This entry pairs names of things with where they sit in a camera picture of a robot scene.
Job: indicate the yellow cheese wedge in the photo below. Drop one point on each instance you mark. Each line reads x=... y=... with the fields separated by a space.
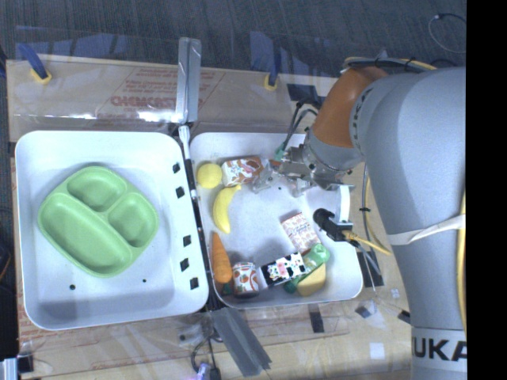
x=313 y=281

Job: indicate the green bottle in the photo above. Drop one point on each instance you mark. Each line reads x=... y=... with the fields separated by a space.
x=319 y=253

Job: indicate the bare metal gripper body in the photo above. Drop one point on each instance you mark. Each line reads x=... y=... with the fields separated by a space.
x=301 y=164

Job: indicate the yellow lemon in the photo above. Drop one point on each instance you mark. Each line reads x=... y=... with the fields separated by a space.
x=209 y=175

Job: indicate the brown cardboard board red print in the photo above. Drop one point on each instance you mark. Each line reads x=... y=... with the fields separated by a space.
x=119 y=93

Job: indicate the orange carrot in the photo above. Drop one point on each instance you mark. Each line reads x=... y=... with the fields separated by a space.
x=220 y=261

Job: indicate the orange and white carton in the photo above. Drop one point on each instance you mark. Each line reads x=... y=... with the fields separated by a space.
x=241 y=171

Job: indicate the small red and white can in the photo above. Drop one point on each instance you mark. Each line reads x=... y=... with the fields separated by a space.
x=245 y=279

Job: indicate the black cylinder on white bracket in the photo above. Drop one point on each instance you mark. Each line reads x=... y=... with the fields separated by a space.
x=330 y=220

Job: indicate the yellow banana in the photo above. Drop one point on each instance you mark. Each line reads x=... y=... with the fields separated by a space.
x=222 y=212

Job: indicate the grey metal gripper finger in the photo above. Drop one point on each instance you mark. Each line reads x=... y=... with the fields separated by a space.
x=264 y=181
x=300 y=188

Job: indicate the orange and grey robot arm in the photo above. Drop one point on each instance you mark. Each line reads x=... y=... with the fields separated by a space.
x=412 y=153

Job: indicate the white plastic tray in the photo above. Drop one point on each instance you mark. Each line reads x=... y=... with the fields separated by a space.
x=43 y=299
x=257 y=220

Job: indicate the black and white cow-print carton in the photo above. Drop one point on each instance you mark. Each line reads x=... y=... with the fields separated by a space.
x=283 y=270

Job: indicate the pink and white carton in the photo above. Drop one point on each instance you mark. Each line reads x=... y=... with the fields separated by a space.
x=301 y=232

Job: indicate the thin black and white rod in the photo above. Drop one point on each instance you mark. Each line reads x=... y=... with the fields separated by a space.
x=197 y=220

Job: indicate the green divided plate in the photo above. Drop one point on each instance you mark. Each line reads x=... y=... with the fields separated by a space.
x=87 y=232

